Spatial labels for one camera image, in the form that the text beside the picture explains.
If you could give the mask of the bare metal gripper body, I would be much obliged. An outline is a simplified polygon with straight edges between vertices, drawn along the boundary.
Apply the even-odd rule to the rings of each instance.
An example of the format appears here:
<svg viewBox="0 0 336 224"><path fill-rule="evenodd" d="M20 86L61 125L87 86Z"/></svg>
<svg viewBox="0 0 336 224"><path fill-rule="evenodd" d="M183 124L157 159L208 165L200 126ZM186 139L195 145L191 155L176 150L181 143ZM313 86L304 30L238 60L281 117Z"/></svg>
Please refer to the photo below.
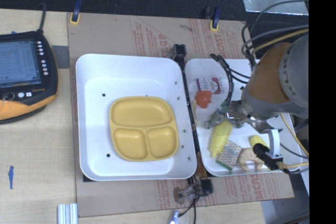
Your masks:
<svg viewBox="0 0 336 224"><path fill-rule="evenodd" d="M230 122L234 127L241 128L244 123L254 115L253 109L245 101L224 101L220 106L221 117Z"/></svg>

